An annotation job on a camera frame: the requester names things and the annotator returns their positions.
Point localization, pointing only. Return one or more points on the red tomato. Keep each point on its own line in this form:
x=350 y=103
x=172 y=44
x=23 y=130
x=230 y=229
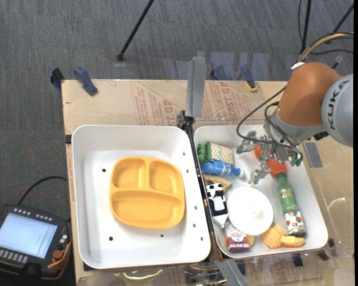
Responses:
x=278 y=167

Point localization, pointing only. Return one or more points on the black and white carton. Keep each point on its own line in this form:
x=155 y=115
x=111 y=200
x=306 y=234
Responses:
x=216 y=200

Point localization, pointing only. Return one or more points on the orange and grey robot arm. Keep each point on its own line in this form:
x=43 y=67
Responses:
x=304 y=97

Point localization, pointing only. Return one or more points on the blue plastic bottle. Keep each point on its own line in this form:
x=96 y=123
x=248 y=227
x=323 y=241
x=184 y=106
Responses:
x=216 y=168

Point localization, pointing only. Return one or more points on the white bowl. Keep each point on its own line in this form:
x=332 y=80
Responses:
x=250 y=210

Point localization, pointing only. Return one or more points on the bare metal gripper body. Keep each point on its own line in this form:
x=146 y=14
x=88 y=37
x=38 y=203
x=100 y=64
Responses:
x=282 y=150

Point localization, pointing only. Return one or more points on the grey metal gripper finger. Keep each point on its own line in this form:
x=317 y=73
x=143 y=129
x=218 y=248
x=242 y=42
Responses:
x=245 y=143
x=258 y=174

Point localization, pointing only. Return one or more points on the white can with red print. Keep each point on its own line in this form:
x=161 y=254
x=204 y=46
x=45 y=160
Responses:
x=295 y=223

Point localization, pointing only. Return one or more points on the white plastic tray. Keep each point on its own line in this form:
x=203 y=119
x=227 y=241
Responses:
x=307 y=195
x=92 y=249

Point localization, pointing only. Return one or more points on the brown cardboard board, red print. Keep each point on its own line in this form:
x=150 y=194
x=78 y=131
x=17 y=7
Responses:
x=122 y=106

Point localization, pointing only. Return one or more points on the thin black rod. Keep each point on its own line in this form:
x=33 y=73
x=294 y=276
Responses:
x=200 y=183

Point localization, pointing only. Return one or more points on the green plastic bottle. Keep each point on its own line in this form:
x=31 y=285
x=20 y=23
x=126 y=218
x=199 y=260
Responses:
x=286 y=195

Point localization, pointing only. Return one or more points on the yellow divided plate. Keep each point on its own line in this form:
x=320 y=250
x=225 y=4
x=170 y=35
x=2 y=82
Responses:
x=146 y=207

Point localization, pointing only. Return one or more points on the purple and white carton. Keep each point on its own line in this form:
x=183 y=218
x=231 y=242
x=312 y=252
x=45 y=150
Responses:
x=236 y=238

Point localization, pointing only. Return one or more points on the yellow waffle biscuit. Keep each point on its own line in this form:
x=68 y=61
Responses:
x=273 y=237

